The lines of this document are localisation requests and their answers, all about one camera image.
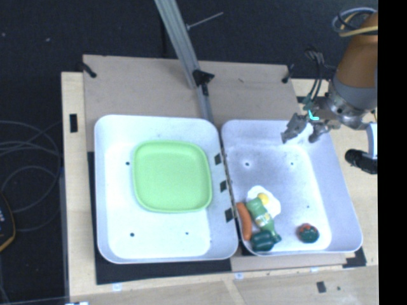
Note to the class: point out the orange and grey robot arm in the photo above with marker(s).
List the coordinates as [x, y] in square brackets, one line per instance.
[357, 65]

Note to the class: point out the white and yellow fried egg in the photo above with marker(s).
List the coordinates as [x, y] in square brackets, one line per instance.
[273, 202]

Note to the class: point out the white plastic tray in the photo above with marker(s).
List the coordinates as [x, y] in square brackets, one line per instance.
[159, 237]
[286, 176]

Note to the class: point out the orange sausage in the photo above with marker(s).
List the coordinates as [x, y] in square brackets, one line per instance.
[245, 219]

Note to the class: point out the green bottle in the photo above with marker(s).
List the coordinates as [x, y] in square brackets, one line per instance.
[261, 216]

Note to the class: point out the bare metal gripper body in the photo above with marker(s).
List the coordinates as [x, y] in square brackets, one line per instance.
[345, 114]

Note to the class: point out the black cylinder on white bracket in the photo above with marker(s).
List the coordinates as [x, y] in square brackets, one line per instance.
[362, 160]

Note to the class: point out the brown cardboard board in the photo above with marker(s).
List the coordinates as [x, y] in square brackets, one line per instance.
[143, 87]

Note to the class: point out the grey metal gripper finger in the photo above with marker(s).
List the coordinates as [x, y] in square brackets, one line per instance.
[294, 126]
[318, 131]

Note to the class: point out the red and green tomato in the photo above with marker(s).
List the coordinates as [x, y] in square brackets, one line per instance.
[307, 233]

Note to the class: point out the green plate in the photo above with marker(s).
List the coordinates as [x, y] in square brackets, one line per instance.
[171, 176]

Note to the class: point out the dark green pepper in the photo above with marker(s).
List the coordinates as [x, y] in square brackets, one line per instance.
[261, 242]

